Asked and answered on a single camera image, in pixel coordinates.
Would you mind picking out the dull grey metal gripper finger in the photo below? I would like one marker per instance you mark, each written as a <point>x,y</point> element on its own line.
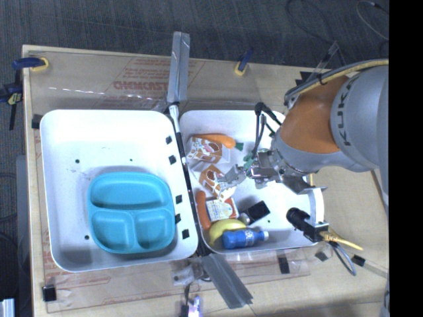
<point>236,173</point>

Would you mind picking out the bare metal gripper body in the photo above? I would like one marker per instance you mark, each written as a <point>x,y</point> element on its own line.
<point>264,168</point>

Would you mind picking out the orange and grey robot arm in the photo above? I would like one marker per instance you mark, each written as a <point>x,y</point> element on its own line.
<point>350,124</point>

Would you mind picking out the orange carrot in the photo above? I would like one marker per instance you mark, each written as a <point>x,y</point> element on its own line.
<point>218,139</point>

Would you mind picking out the small orange and white carton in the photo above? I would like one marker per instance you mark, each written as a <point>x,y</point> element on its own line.
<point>220,209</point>

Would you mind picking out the black box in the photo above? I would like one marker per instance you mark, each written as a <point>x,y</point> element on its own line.
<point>258,211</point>

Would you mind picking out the white plastic tray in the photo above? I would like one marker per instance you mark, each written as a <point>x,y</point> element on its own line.
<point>109,137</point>
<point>284,206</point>

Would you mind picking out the red sausage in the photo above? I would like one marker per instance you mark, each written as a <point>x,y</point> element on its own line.
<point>202,210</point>

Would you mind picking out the yellow banana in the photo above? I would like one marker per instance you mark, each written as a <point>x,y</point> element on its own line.
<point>222,228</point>

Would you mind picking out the blue bottle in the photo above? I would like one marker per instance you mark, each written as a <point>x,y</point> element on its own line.
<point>239,239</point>

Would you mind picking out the blue divided plate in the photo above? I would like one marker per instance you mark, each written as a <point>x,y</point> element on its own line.
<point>130,211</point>

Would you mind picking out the brown cardboard board red print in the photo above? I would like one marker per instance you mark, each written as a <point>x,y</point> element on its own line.
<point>99,78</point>

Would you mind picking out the black cylinder on white bracket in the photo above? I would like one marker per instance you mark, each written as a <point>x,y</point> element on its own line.
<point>299,217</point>

